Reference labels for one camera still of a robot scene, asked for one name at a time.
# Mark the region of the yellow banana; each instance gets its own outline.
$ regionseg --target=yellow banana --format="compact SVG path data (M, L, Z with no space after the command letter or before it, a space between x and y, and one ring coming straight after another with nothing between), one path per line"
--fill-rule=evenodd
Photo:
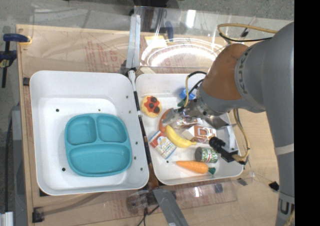
M179 148L188 148L191 145L196 145L196 142L180 137L170 125L167 125L165 130L168 139Z

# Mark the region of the white plastic tray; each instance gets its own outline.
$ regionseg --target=white plastic tray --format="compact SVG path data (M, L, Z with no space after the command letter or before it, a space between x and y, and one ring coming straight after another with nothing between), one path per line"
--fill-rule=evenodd
M196 74L189 78L188 87L191 89L204 74ZM146 95L156 96L162 104L161 115L169 108L177 108L181 101L179 93L186 87L187 74L143 74L137 77L136 90L142 101ZM152 138L159 130L159 120L161 115L156 118L150 118L146 115L142 117L142 121L146 130L148 139ZM226 122L230 122L228 115L223 115ZM243 165L233 161L227 163L221 157L215 164L211 164L216 168L215 174L198 174L181 168L176 165L177 160L194 160L195 149L205 144L192 145L189 148L176 148L168 159L164 159L152 146L149 145L154 172L159 181L166 185L175 185L182 183L191 183L205 181L211 179L221 179L234 177L242 173Z
M148 163L130 80L115 73L39 71L30 79L36 176L49 195L139 189L149 179ZM86 177L69 167L64 130L69 119L107 113L129 133L131 166L112 176Z

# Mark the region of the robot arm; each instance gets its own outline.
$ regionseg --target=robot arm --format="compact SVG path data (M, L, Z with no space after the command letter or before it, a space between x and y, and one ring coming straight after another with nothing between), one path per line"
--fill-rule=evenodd
M236 108L266 112L279 168L276 226L282 226L295 207L294 23L250 47L227 46L184 113L197 111L212 125L215 118Z

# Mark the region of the teal divided plate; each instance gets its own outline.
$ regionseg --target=teal divided plate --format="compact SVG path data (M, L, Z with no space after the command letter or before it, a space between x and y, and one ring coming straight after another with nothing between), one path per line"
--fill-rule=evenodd
M128 169L132 150L125 124L109 114L84 114L65 127L66 157L71 169L90 177L109 176Z

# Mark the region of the pizza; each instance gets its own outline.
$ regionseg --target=pizza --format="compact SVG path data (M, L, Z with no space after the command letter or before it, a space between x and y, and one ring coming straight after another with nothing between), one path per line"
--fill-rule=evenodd
M161 102L155 96L145 96L141 102L141 111L149 117L157 117L162 110Z

